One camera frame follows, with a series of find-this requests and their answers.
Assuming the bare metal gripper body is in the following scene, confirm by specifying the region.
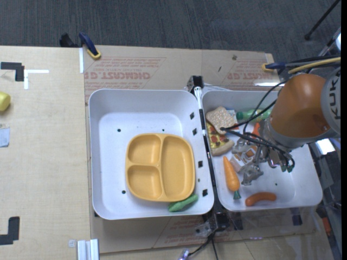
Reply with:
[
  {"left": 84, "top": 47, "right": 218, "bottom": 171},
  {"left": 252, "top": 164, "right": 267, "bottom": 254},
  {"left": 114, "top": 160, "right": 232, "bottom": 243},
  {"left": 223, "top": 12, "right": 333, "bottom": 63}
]
[{"left": 253, "top": 122, "right": 293, "bottom": 170}]

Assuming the white and orange carton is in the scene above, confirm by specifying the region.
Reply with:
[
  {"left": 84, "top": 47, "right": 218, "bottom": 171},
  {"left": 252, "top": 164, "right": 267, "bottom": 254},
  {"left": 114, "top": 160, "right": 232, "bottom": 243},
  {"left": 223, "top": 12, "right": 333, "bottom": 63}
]
[{"left": 229, "top": 147, "right": 257, "bottom": 173}]

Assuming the orange carrot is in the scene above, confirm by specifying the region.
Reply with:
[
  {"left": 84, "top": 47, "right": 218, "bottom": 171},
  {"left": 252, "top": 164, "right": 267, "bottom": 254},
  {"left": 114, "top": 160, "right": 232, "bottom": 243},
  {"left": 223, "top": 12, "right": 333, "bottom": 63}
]
[{"left": 222, "top": 155, "right": 242, "bottom": 200}]

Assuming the pizza slice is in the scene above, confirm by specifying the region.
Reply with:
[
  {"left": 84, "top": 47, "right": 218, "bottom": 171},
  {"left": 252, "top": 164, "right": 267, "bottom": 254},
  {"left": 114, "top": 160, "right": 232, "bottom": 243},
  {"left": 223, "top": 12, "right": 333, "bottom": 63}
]
[{"left": 205, "top": 121, "right": 235, "bottom": 157}]

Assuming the orange sausage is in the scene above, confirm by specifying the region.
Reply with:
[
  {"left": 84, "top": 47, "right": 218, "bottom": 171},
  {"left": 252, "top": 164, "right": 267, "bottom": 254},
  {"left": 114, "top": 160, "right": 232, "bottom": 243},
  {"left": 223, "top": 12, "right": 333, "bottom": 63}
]
[{"left": 245, "top": 191, "right": 278, "bottom": 207}]

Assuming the green bottle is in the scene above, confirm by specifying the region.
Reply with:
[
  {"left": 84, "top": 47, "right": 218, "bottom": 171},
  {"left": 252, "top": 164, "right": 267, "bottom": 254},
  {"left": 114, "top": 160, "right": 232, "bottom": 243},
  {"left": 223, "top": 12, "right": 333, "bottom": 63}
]
[{"left": 235, "top": 108, "right": 272, "bottom": 122}]

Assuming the brown bread slice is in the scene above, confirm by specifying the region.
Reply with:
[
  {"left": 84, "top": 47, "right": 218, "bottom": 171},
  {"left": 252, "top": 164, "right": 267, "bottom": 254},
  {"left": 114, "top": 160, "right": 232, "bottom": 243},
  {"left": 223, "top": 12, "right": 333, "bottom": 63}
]
[{"left": 205, "top": 106, "right": 237, "bottom": 135}]

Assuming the white plastic tray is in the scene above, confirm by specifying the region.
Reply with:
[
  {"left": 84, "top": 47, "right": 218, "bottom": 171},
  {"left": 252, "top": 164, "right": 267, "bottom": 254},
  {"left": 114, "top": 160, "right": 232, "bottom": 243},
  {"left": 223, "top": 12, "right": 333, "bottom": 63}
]
[
  {"left": 201, "top": 90, "right": 324, "bottom": 212},
  {"left": 88, "top": 88, "right": 215, "bottom": 221}
]

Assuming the yellow divided plate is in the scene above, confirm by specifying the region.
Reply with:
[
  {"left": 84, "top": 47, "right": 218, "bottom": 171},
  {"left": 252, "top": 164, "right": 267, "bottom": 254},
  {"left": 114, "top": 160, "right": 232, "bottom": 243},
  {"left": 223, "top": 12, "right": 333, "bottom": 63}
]
[{"left": 125, "top": 133, "right": 196, "bottom": 203}]

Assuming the green pea pod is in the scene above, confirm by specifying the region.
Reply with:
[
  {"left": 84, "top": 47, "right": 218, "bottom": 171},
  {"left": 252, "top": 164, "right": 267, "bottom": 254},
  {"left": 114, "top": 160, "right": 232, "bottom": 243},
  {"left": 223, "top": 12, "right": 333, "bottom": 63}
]
[{"left": 168, "top": 193, "right": 200, "bottom": 213}]

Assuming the brown cardboard board red print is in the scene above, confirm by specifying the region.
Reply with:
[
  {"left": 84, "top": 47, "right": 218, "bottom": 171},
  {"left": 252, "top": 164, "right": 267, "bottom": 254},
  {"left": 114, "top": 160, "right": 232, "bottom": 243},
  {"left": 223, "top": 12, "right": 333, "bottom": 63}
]
[{"left": 82, "top": 45, "right": 318, "bottom": 255}]

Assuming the yellow cylinder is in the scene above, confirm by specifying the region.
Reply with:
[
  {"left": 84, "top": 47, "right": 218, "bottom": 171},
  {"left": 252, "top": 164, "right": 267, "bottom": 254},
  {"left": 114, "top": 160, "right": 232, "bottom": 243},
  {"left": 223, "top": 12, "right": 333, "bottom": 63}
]
[{"left": 0, "top": 91, "right": 12, "bottom": 112}]

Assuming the black block with thin wires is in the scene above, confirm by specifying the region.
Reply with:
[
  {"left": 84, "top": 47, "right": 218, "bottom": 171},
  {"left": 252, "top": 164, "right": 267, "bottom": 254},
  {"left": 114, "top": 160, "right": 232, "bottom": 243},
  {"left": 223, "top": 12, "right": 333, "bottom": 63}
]
[
  {"left": 195, "top": 212, "right": 232, "bottom": 237},
  {"left": 186, "top": 75, "right": 204, "bottom": 92}
]

